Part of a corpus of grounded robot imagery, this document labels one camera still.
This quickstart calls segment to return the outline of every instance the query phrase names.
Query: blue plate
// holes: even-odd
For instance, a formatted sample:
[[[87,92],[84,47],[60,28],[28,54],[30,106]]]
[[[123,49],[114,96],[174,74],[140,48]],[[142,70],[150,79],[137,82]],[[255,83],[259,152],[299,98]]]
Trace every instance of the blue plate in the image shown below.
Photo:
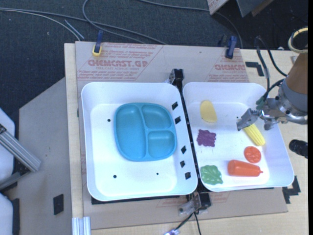
[[[155,161],[171,156],[177,146],[175,125],[167,109],[152,103],[117,108],[114,136],[120,154],[131,161]]]

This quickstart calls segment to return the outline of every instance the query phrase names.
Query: wooden table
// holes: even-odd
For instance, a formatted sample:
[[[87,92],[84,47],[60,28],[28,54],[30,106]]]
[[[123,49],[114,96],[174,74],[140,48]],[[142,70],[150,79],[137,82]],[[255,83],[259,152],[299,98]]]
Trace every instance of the wooden table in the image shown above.
[[[265,63],[270,69],[271,82],[282,79],[271,64],[266,51],[262,50]],[[244,62],[260,62],[255,50],[242,49]],[[282,71],[288,73],[292,67],[291,58],[297,56],[291,51],[273,51],[276,64]],[[67,116],[69,132],[69,158],[70,158],[70,176],[71,176],[71,199],[72,199],[72,217],[82,218],[84,216],[82,179],[81,179],[81,160],[79,143],[79,122],[77,117],[77,81],[76,81],[76,61],[75,44],[65,44],[65,69],[67,84]],[[250,82],[259,83],[266,86],[264,77],[259,77],[255,68],[247,68],[247,74]],[[274,97],[277,91],[270,93]],[[294,123],[280,124],[280,130],[288,147],[293,139],[308,140],[307,125],[297,125]],[[210,235],[242,235],[242,234],[267,234],[267,235],[286,235],[286,234],[309,234],[308,219],[308,160],[302,156],[291,152],[289,156],[297,176],[301,192],[298,196],[291,197],[291,204],[288,205],[287,213],[255,215],[234,218],[221,218],[211,220],[200,220],[202,234]],[[103,230],[92,230],[93,235],[162,235],[176,227],[179,223],[166,223],[156,225],[143,225],[124,228],[111,228]],[[190,235],[198,234],[198,228],[195,221],[189,221],[180,228],[180,234]]]

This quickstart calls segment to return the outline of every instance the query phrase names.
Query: robotic hand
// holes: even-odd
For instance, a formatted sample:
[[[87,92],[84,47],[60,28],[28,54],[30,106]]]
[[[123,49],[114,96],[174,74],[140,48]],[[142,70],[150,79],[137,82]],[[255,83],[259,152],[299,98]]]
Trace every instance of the robotic hand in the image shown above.
[[[238,130],[253,124],[258,118],[264,120],[264,129],[273,128],[276,123],[294,122],[308,124],[308,49],[296,49],[292,41],[308,28],[302,28],[292,34],[289,39],[289,48],[299,53],[292,69],[285,79],[277,81],[267,92],[256,102],[256,110],[248,109],[237,122]],[[278,95],[275,98],[268,98],[269,91],[279,86]]]

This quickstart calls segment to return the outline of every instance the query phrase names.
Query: red tomato slice toy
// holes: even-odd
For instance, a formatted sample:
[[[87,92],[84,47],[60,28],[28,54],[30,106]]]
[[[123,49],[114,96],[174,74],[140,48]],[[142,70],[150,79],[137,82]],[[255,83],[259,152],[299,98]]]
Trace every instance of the red tomato slice toy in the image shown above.
[[[261,160],[261,152],[259,151],[258,148],[254,146],[248,146],[245,148],[244,151],[245,158],[250,162],[250,163],[258,163]]]

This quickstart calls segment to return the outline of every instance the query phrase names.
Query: toy ketchup bottle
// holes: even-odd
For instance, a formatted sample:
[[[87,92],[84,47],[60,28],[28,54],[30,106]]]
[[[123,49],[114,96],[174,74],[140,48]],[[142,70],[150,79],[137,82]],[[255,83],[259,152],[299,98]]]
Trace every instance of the toy ketchup bottle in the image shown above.
[[[258,177],[263,173],[259,166],[239,160],[229,161],[227,170],[230,176]]]

